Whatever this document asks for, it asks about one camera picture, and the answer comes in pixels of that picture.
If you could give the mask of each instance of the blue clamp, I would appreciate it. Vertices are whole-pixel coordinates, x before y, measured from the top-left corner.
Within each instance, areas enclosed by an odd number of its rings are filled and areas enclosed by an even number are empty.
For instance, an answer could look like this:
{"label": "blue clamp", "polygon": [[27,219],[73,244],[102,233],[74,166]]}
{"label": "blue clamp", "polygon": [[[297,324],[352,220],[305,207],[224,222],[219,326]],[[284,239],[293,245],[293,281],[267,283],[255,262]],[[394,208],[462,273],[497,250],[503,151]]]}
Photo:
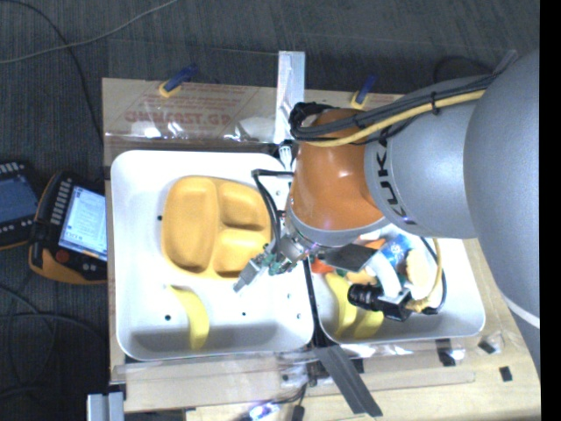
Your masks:
{"label": "blue clamp", "polygon": [[374,83],[378,79],[377,75],[369,75],[360,90],[357,90],[352,96],[351,107],[354,109],[363,109],[366,104],[366,96],[372,90]]}
{"label": "blue clamp", "polygon": [[195,63],[183,68],[166,82],[163,82],[159,89],[162,96],[169,98],[173,94],[179,92],[183,82],[191,81],[191,78],[199,71]]}

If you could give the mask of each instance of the yellow banana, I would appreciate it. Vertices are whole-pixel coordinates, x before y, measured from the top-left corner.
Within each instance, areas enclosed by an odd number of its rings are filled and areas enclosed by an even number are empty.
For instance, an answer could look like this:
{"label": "yellow banana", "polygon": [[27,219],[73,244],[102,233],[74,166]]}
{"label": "yellow banana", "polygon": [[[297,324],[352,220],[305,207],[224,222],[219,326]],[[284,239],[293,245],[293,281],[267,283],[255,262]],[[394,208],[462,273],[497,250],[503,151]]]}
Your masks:
{"label": "yellow banana", "polygon": [[345,279],[353,284],[372,284],[375,285],[378,282],[376,276],[370,276],[365,268],[362,268],[358,273],[349,272],[345,275]]}
{"label": "yellow banana", "polygon": [[339,324],[335,332],[335,337],[341,337],[343,331],[352,325],[357,318],[357,308],[347,300],[349,283],[344,277],[339,276],[337,273],[327,273],[325,275],[325,280],[337,299]]}
{"label": "yellow banana", "polygon": [[191,349],[201,349],[209,336],[209,314],[201,301],[201,298],[190,289],[181,289],[170,286],[169,289],[179,300],[187,313],[189,320],[189,342]]}
{"label": "yellow banana", "polygon": [[357,323],[357,326],[354,328],[352,335],[355,339],[359,340],[371,339],[379,330],[380,326],[382,326],[384,312],[381,310],[361,310],[361,312],[364,313]]}

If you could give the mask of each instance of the handheld controller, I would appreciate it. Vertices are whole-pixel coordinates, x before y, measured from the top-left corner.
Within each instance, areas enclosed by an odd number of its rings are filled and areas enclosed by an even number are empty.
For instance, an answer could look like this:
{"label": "handheld controller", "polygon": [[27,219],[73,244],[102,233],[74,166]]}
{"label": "handheld controller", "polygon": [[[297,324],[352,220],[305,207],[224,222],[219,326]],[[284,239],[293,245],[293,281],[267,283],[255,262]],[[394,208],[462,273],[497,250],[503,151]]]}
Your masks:
{"label": "handheld controller", "polygon": [[103,185],[59,172],[39,201],[29,250],[30,267],[55,281],[107,281],[107,231]]}
{"label": "handheld controller", "polygon": [[27,162],[0,162],[0,249],[29,240],[39,196],[39,178]]}

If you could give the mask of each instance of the gray carpet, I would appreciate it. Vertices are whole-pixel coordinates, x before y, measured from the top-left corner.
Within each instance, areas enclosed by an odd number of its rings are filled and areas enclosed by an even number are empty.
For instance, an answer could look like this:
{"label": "gray carpet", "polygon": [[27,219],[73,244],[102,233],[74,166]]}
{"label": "gray carpet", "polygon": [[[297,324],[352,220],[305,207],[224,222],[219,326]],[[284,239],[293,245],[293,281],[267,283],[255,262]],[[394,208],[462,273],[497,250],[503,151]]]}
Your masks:
{"label": "gray carpet", "polygon": [[[19,1],[76,42],[168,0]],[[528,53],[539,33],[540,0],[182,0],[73,48],[88,98],[68,50],[0,64],[0,160],[28,160],[45,182],[62,169],[98,179],[105,76],[163,80],[196,62],[199,82],[273,87],[275,54],[299,50],[309,89],[355,90],[373,73],[373,91],[406,93]],[[0,61],[60,45],[36,11],[0,3]],[[28,270],[25,247],[0,252],[0,419],[83,420],[108,379],[107,289]],[[6,290],[81,324],[8,318],[30,308]]]}

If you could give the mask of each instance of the black cable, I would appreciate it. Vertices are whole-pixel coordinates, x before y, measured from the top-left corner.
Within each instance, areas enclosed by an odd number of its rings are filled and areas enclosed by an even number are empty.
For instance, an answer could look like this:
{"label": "black cable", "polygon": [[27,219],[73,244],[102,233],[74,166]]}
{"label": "black cable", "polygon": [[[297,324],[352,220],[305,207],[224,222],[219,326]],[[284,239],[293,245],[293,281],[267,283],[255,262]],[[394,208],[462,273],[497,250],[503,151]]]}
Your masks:
{"label": "black cable", "polygon": [[268,192],[266,187],[263,183],[259,180],[260,176],[292,176],[294,175],[293,172],[281,172],[281,171],[273,171],[273,170],[264,170],[262,168],[256,168],[252,170],[252,178],[255,181],[255,185],[261,197],[265,201],[265,206],[269,217],[271,218],[271,225],[273,229],[273,253],[276,255],[277,259],[279,259],[280,249],[279,249],[279,242],[281,241],[281,219],[279,217],[279,211],[277,210],[277,206],[273,200],[273,197]]}
{"label": "black cable", "polygon": [[438,83],[440,82],[440,80],[438,79],[438,72],[440,71],[440,69],[447,63],[452,62],[452,61],[465,61],[466,63],[475,66],[476,68],[480,68],[481,70],[485,70],[486,74],[490,74],[493,73],[493,68],[489,67],[487,64],[481,62],[481,61],[476,61],[476,60],[472,60],[470,58],[466,58],[465,56],[444,56],[439,62],[437,62],[437,64],[435,65],[435,67],[432,70],[432,82],[433,83]]}
{"label": "black cable", "polygon": [[300,401],[299,403],[302,403],[302,400],[306,395],[307,388],[308,388],[308,383],[306,382],[292,396],[289,396],[286,399],[273,399],[271,402],[277,404],[284,404],[284,403],[295,403],[296,401]]}
{"label": "black cable", "polygon": [[[53,305],[54,305],[54,314],[59,315],[59,283],[57,281],[54,281]],[[57,325],[58,325],[58,323],[55,321],[54,322],[54,327],[56,328]],[[60,360],[60,354],[58,354],[58,352],[55,351],[55,346],[56,346],[56,336],[53,336],[53,339],[51,341],[51,345],[49,347],[49,351],[46,355],[45,364],[48,364],[49,361],[51,360],[51,357],[54,356],[54,372],[53,373],[56,376],[57,393],[59,395],[62,395],[63,390],[62,390],[61,360]],[[57,399],[56,403],[57,403],[57,411],[61,412],[61,403],[62,403],[61,398]]]}
{"label": "black cable", "polygon": [[100,334],[99,332],[97,332],[93,327],[87,325],[86,323],[79,321],[77,319],[71,318],[71,317],[67,317],[65,315],[56,315],[54,313],[45,313],[45,312],[39,312],[39,313],[17,313],[15,315],[2,315],[0,316],[0,321],[4,320],[4,319],[9,319],[9,318],[22,318],[22,319],[27,319],[27,318],[39,318],[39,319],[45,319],[45,320],[54,320],[54,321],[63,321],[65,323],[69,323],[71,325],[74,326],[78,326],[81,329],[83,329],[86,332],[89,332],[93,337],[96,337],[101,343],[103,343],[104,346],[107,346],[107,339]]}
{"label": "black cable", "polygon": [[27,306],[28,308],[30,308],[32,310],[33,313],[39,313],[39,311],[37,310],[37,308],[35,308],[34,306],[32,306],[30,303],[28,303],[23,297],[21,297],[21,293],[23,292],[24,288],[26,287],[27,283],[31,280],[31,278],[34,276],[34,273],[31,270],[27,271],[27,275],[25,276],[24,280],[22,281],[22,283],[20,284],[20,286],[18,287],[18,289],[15,292],[12,292],[11,290],[8,290],[6,288],[2,288],[2,290],[4,291],[4,293],[8,293],[11,296],[11,305],[10,305],[10,309],[8,312],[8,316],[9,316],[9,321],[8,321],[8,327],[6,329],[6,331],[8,332],[8,358],[9,358],[9,363],[10,366],[12,368],[12,373],[16,376],[16,380],[18,381],[18,384],[20,385],[24,385],[24,384],[29,384],[32,382],[35,382],[39,379],[39,377],[41,376],[41,374],[43,373],[43,371],[46,369],[46,365],[48,364],[48,361],[50,360],[50,355],[51,352],[53,350],[54,347],[54,342],[55,342],[55,338],[56,338],[56,325],[54,325],[53,330],[50,330],[50,325],[47,323],[47,329],[49,329],[49,333],[51,334],[51,346],[49,348],[49,355],[47,356],[46,360],[44,361],[43,365],[38,368],[39,372],[35,375],[34,378],[32,378],[30,381],[28,382],[23,382],[19,376],[19,372],[18,372],[18,367],[16,366],[16,362],[14,361],[14,356],[13,356],[13,350],[12,350],[12,335],[13,335],[13,321],[14,321],[14,316],[16,314],[16,303],[20,302],[23,303],[25,306]]}
{"label": "black cable", "polygon": [[396,134],[402,132],[405,128],[411,125],[416,120],[417,117],[418,116],[414,116],[412,118],[409,118],[408,120],[389,126],[388,128],[384,128],[383,130],[380,131],[379,135],[369,137],[367,140],[364,140],[362,142],[352,142],[351,145],[360,146],[360,145],[367,145],[372,142],[379,142],[379,141],[383,142],[384,140],[390,139]]}
{"label": "black cable", "polygon": [[[56,32],[57,36],[59,37],[59,39],[62,41],[62,43],[67,46],[68,45],[68,41],[66,40],[66,38],[63,36],[63,34],[60,32],[59,28],[54,24],[54,22],[43,12],[41,11],[39,8],[36,8],[35,6],[33,6],[32,4],[28,4],[26,2],[22,2],[20,0],[0,0],[0,3],[4,3],[4,4],[18,4],[20,6],[23,6],[31,11],[34,11],[36,14],[39,14],[50,26],[51,28],[53,28],[53,30]],[[89,115],[91,116],[91,123],[94,126],[94,129],[96,130],[97,133],[97,137],[99,138],[101,145],[103,145],[103,134],[101,132],[101,129],[99,127],[99,124],[97,123],[96,120],[96,114],[94,112],[94,106],[91,102],[91,98],[88,92],[88,86],[86,84],[86,77],[83,73],[82,67],[80,66],[80,62],[78,61],[78,58],[76,58],[76,55],[74,54],[74,51],[72,50],[71,47],[68,47],[66,49],[68,51],[68,53],[70,54],[70,56],[72,57],[72,60],[76,66],[76,71],[78,72],[78,76],[80,77],[80,84],[82,86],[82,90],[83,90],[83,94],[84,94],[84,98],[86,100],[86,105],[88,106],[88,110],[89,110]]]}
{"label": "black cable", "polygon": [[[437,253],[435,253],[435,250],[432,249],[432,246],[430,246],[426,238],[419,237],[419,239],[421,239],[424,246],[427,248],[427,250],[429,250],[429,254],[434,260],[434,262],[437,263],[438,258],[437,258]],[[440,312],[440,310],[444,307],[444,303],[446,302],[447,294],[448,294],[448,284],[446,283],[446,274],[444,273],[444,268],[443,268],[442,269],[442,299],[440,300],[440,304],[437,307],[425,307],[422,310],[422,313],[424,315],[436,315],[438,312]]]}
{"label": "black cable", "polygon": [[483,90],[489,87],[497,75],[487,75],[479,78],[473,82],[457,86],[452,89],[444,89],[436,94],[428,93],[420,96],[401,98],[391,104],[386,104],[380,108],[371,111],[360,112],[348,118],[340,118],[333,122],[324,125],[312,125],[303,127],[302,108],[305,109],[306,104],[316,105],[316,103],[299,103],[299,106],[291,111],[288,121],[290,123],[290,132],[296,140],[304,141],[326,141],[330,138],[321,137],[333,132],[339,132],[346,128],[356,126],[370,126],[375,125],[387,118],[396,116],[405,111],[414,109],[423,104],[431,103],[433,101],[444,99],[452,96],[459,96],[465,93]]}
{"label": "black cable", "polygon": [[2,401],[3,399],[8,399],[10,397],[19,396],[21,394],[26,394],[32,391],[37,391],[38,393],[43,394],[45,392],[45,388],[40,386],[30,385],[25,387],[16,387],[13,389],[5,389],[0,391],[0,401]]}

